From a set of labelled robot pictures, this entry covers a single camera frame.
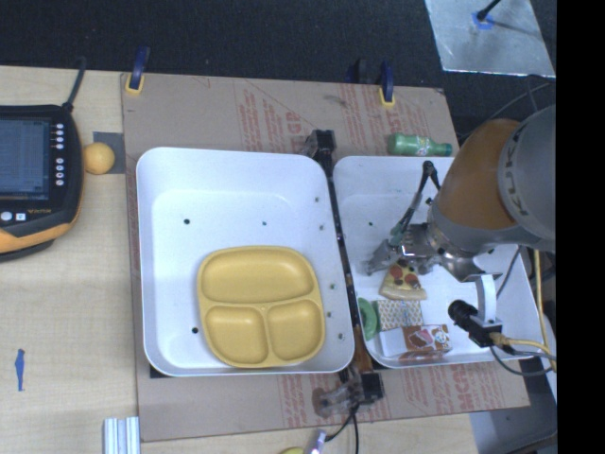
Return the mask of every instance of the green ring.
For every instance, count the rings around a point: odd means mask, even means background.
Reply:
[[[366,340],[371,340],[378,331],[378,316],[370,302],[363,298],[357,298],[359,304],[359,313],[361,314],[361,324],[363,325],[363,334]]]

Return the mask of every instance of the metal sheet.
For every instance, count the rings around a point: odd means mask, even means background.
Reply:
[[[443,70],[555,77],[529,0],[501,0],[483,22],[492,0],[424,1]]]

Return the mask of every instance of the white tray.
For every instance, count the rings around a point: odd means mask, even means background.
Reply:
[[[349,156],[338,161],[335,166],[334,183],[338,212],[357,297],[368,301],[385,299],[378,294],[378,290],[386,271],[377,271],[368,276],[363,269],[363,263],[368,261],[380,243],[389,237],[390,229],[411,204],[418,190],[425,160],[416,157]],[[453,158],[436,157],[430,160],[438,170],[442,183]],[[428,180],[421,205],[416,210],[412,223],[426,221],[428,206],[424,201],[435,197],[436,193],[437,189]],[[495,281],[496,290],[504,278],[515,250],[514,245],[499,246],[492,254],[483,254],[475,261],[484,271],[503,274]],[[490,350],[480,348],[469,340],[468,334],[455,326],[447,313],[448,306],[456,299],[477,307],[475,284],[458,282],[440,266],[436,266],[426,275],[419,276],[419,279],[428,296],[421,302],[424,323],[447,324],[453,343],[452,351],[438,360],[418,360],[415,363],[403,364],[396,358],[384,357],[378,336],[375,336],[366,340],[368,351],[374,359],[389,368],[407,368],[427,362],[435,365],[492,361]],[[538,311],[520,258],[515,261],[510,279],[498,299],[496,316],[504,323],[505,335],[543,341]]]
[[[149,362],[172,376],[331,373],[353,358],[344,272],[320,165],[301,155],[154,148],[136,167],[143,333]],[[313,266],[325,342],[304,362],[240,369],[214,356],[199,322],[196,275],[219,249],[275,245]]]

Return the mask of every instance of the green bottle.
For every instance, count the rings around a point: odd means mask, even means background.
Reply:
[[[427,136],[395,132],[389,136],[389,153],[405,156],[450,156],[452,145],[436,143]]]

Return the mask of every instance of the blue marker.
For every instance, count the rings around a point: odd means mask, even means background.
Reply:
[[[17,370],[17,380],[19,381],[19,392],[24,390],[23,388],[23,370],[26,368],[26,351],[19,348],[17,352],[17,359],[15,359],[15,369]]]

